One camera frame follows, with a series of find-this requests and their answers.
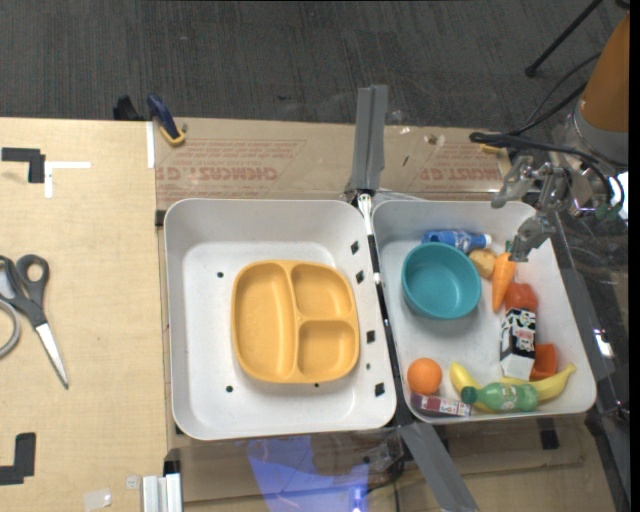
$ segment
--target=orange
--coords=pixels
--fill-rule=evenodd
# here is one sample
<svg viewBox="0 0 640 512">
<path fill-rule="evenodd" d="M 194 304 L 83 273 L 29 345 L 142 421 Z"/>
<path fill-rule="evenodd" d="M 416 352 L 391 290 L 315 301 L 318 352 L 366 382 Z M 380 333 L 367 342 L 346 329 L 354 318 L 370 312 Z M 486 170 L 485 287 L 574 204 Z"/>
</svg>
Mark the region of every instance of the orange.
<svg viewBox="0 0 640 512">
<path fill-rule="evenodd" d="M 432 395 L 442 382 L 442 368 L 433 359 L 420 357 L 409 365 L 407 384 L 414 393 Z"/>
</svg>

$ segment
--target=blue bottle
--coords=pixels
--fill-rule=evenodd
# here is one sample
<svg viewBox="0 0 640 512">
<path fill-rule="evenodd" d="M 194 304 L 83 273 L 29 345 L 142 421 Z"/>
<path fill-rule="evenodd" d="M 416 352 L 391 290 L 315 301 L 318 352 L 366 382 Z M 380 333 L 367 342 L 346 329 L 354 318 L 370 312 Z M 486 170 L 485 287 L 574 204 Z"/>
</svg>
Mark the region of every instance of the blue bottle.
<svg viewBox="0 0 640 512">
<path fill-rule="evenodd" d="M 473 249 L 484 249 L 491 247 L 491 235 L 485 233 L 476 234 L 461 229 L 442 229 L 427 231 L 422 237 L 422 243 L 442 242 L 453 245 L 465 254 L 469 254 Z"/>
</svg>

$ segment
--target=red pepper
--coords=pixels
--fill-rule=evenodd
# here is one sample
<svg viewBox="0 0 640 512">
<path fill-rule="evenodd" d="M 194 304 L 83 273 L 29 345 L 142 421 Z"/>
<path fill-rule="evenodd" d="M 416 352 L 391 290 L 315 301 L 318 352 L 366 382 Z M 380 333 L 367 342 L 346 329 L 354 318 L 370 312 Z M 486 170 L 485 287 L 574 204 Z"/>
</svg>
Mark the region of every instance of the red pepper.
<svg viewBox="0 0 640 512">
<path fill-rule="evenodd" d="M 528 283 L 516 283 L 512 281 L 509 283 L 507 293 L 504 297 L 505 310 L 509 311 L 511 308 L 526 309 L 532 313 L 538 309 L 538 297 L 536 297 L 533 288 Z"/>
</svg>

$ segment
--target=teal bowl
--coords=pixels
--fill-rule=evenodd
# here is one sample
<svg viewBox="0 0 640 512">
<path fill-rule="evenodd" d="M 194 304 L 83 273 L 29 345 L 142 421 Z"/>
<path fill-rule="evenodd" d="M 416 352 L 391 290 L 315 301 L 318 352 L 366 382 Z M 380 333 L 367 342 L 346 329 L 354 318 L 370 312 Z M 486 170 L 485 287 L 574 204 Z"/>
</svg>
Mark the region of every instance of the teal bowl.
<svg viewBox="0 0 640 512">
<path fill-rule="evenodd" d="M 409 308 L 426 318 L 453 320 L 480 302 L 480 274 L 461 250 L 440 242 L 412 249 L 402 264 L 402 290 Z"/>
</svg>

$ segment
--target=green bottle cap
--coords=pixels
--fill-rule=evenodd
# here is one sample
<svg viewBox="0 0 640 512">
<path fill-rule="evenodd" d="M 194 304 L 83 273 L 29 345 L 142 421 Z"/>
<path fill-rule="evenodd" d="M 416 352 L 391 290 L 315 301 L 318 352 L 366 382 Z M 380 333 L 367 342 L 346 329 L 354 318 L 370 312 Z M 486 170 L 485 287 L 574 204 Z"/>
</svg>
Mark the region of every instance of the green bottle cap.
<svg viewBox="0 0 640 512">
<path fill-rule="evenodd" d="M 460 397 L 465 404 L 471 405 L 478 399 L 478 392 L 473 386 L 465 386 L 460 392 Z"/>
</svg>

